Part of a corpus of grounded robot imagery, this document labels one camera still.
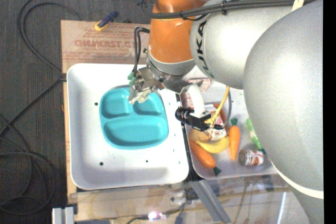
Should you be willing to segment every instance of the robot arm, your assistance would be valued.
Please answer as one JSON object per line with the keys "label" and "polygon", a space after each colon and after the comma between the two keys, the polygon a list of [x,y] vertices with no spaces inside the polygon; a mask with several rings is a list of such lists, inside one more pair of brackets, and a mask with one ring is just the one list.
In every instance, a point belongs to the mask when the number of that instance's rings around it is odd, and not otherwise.
{"label": "robot arm", "polygon": [[[324,223],[323,0],[156,0],[151,17],[147,67],[134,73],[130,102],[159,88],[198,99],[183,80],[194,65],[243,89],[275,168],[311,223]],[[213,126],[202,104],[196,110],[176,117],[198,130]]]}

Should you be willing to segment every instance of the white stripe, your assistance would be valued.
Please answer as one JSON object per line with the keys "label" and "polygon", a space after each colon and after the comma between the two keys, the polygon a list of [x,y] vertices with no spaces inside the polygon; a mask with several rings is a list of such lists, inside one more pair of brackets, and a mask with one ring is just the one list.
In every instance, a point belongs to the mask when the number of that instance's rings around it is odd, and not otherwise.
{"label": "white stripe", "polygon": [[314,198],[318,198],[318,199],[324,199],[324,191],[321,190],[314,190],[314,189],[310,189],[310,188],[305,188],[300,186],[299,184],[296,184],[295,182],[293,182],[292,180],[290,180],[287,176],[285,176],[282,172],[280,172],[273,164],[273,167],[275,168],[275,170],[278,172],[278,174],[289,184],[291,185],[294,189],[298,190],[299,192],[306,194],[308,196],[314,197]]}

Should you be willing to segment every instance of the yellow wire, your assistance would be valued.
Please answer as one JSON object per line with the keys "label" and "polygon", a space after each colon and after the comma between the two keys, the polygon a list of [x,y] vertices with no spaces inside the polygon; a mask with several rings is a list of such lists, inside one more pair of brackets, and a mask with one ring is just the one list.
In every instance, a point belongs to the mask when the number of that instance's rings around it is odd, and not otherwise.
{"label": "yellow wire", "polygon": [[226,91],[224,93],[222,101],[219,104],[219,107],[217,108],[215,114],[210,119],[208,119],[208,120],[206,120],[204,122],[205,124],[209,124],[210,127],[213,127],[215,125],[215,122],[216,122],[216,120],[218,118],[218,115],[219,115],[219,113],[220,113],[220,111],[221,111],[221,109],[222,109],[222,107],[223,107],[223,105],[224,105],[224,103],[225,103],[228,95],[229,95],[229,92],[230,92],[230,87],[226,86]]}

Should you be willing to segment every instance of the turquoise divided plate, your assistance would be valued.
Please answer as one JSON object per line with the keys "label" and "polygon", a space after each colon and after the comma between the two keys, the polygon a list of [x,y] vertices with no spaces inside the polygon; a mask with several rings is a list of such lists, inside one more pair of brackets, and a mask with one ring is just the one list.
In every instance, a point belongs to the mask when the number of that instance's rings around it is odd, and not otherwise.
{"label": "turquoise divided plate", "polygon": [[108,91],[100,100],[100,122],[106,141],[113,147],[136,150],[162,143],[169,128],[160,96],[151,93],[148,99],[131,105],[129,88]]}

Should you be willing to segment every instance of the gray carpet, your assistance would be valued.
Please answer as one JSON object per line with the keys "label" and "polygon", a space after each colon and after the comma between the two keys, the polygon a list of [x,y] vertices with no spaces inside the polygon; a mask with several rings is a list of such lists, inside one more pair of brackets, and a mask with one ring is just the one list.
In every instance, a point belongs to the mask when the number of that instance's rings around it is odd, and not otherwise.
{"label": "gray carpet", "polygon": [[[19,34],[16,20],[27,1],[0,0],[0,130],[3,130],[0,137],[25,149],[22,136],[31,152],[49,160],[55,172],[55,192],[48,202],[48,195],[52,191],[52,178],[48,166],[34,156],[31,183],[23,193],[29,180],[30,158],[8,153],[17,149],[0,140],[0,154],[7,153],[0,155],[0,223],[51,223],[51,209],[67,205],[61,83],[56,83],[16,118],[21,110],[59,78],[56,70],[39,60],[25,46]],[[99,21],[106,14],[117,10],[119,17],[115,22],[129,20],[133,23],[148,24],[149,18],[141,12],[138,1],[140,0],[33,0],[25,11],[38,3],[53,2],[72,8],[86,21]],[[34,8],[28,14],[25,24],[27,38],[31,44],[59,68],[61,19],[78,20],[75,15],[60,6],[43,5]],[[12,122],[13,129],[6,127],[6,122],[11,122],[12,119],[15,119]],[[46,193],[36,164],[48,184]],[[6,212],[30,212],[44,201],[48,202],[47,206],[35,214],[17,216]]]}

